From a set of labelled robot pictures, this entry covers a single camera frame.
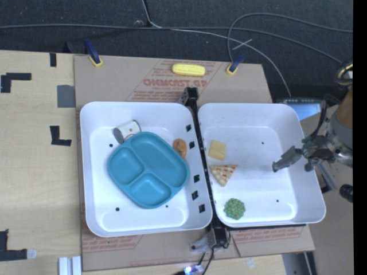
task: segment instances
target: yellow sponge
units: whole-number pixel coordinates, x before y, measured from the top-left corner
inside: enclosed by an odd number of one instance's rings
[[[212,140],[208,156],[223,161],[225,158],[225,144]]]

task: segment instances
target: yellow object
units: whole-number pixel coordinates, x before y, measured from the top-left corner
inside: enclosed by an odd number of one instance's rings
[[[100,67],[103,64],[103,61],[101,58],[99,58],[99,61],[100,61],[99,63],[96,63],[91,56],[89,57],[89,60],[91,60],[91,62],[93,63],[95,67]]]
[[[225,144],[212,140],[208,156],[223,161],[225,158]]]
[[[172,71],[173,73],[185,76],[203,76],[205,74],[205,67],[198,64],[176,63],[172,66]]]
[[[227,69],[225,70],[225,73],[226,73],[226,74],[228,74],[229,76],[234,76],[234,75],[235,75],[235,73],[236,73],[236,72],[237,72],[237,70],[238,70],[238,67],[236,67],[236,69],[232,72],[232,71],[230,71],[230,70],[229,70],[229,68],[231,68],[231,66],[232,66],[232,64],[229,64],[229,65],[228,65]]]

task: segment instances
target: cardboard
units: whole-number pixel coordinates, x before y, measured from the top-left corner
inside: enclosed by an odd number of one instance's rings
[[[96,68],[88,56],[74,56],[83,270],[197,262],[202,254],[191,254],[190,243],[204,236],[205,229],[116,238],[97,237],[89,231],[84,214],[80,110],[92,101],[176,102],[185,87],[198,88],[199,107],[213,102],[272,103],[263,68],[241,64],[234,76],[228,76],[227,62],[111,56],[102,59],[103,65]],[[173,74],[174,63],[200,64],[206,67],[206,73],[203,77]],[[215,260],[314,250],[307,225],[232,231],[231,235],[229,248],[216,251]]]

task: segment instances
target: pizza slice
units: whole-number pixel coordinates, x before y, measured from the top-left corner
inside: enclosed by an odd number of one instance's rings
[[[214,178],[222,186],[225,186],[237,168],[237,165],[210,165],[209,168]]]

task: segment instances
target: blue and yellow clip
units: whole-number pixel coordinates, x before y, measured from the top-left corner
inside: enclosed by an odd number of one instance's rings
[[[239,55],[238,58],[232,64],[228,65],[227,69],[225,70],[225,73],[228,74],[229,76],[234,76],[238,70],[239,63],[241,63],[243,59],[245,59],[244,53]]]
[[[85,39],[83,43],[84,43],[84,46],[85,46],[86,50],[88,51],[89,59],[91,60],[92,64],[95,67],[102,66],[103,61],[102,61],[101,58],[99,58],[97,49],[94,47],[92,42],[88,39]]]

